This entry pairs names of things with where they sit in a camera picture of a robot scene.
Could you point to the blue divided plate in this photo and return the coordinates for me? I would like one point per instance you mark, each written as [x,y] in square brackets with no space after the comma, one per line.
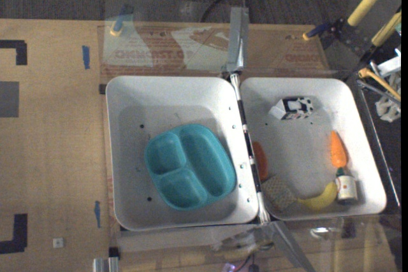
[204,153]

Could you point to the orange sausage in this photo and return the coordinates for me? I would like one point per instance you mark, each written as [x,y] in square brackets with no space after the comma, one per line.
[260,159]

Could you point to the white plastic tray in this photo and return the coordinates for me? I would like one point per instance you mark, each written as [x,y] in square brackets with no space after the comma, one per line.
[303,149]
[127,95]

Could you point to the brown cardboard board red print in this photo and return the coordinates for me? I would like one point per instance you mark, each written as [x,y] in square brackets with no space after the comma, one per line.
[271,55]

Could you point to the black and white milk carton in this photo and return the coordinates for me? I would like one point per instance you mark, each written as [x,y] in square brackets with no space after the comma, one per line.
[294,108]

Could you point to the brown square biscuit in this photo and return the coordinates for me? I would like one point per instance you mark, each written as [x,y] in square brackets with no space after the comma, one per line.
[279,192]

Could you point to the orange carrot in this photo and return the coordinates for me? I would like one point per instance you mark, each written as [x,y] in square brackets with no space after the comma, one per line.
[338,151]

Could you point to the yellow banana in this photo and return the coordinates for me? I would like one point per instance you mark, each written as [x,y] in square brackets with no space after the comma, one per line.
[322,200]

